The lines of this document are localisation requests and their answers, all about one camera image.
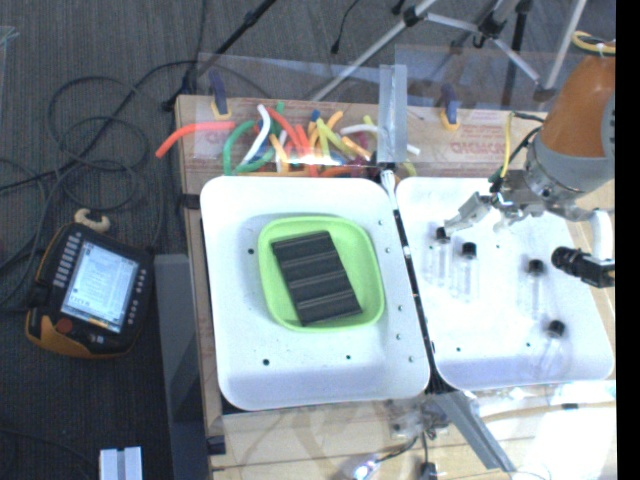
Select white plastic tray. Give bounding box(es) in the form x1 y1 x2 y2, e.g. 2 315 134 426
394 175 616 392
199 174 432 413

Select black ribbed rectangular block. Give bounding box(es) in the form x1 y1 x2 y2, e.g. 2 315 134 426
270 229 364 328

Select yellow foam tube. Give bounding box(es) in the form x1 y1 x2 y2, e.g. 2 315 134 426
314 117 374 162

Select long orange foam tube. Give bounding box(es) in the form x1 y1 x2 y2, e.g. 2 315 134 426
154 121 237 160

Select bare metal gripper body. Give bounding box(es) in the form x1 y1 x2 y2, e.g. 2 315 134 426
492 167 599 223

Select black cylinder on white bracket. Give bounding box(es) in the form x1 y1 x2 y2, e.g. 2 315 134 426
550 207 617 289

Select red foam tube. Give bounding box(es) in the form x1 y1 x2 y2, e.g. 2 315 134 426
264 106 315 170

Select green foam tube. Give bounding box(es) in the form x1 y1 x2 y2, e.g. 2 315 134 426
221 118 276 176

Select clear bottle with black cap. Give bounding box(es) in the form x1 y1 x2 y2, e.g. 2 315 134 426
451 241 482 303
424 226 454 288
519 258 549 320
531 319 570 380

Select brown cardboard board, red print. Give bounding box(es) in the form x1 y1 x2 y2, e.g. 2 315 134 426
174 94 617 480

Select white foam tube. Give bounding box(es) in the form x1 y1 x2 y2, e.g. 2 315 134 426
339 123 421 157
239 103 273 167

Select green square plate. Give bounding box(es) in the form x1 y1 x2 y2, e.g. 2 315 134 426
256 214 387 334

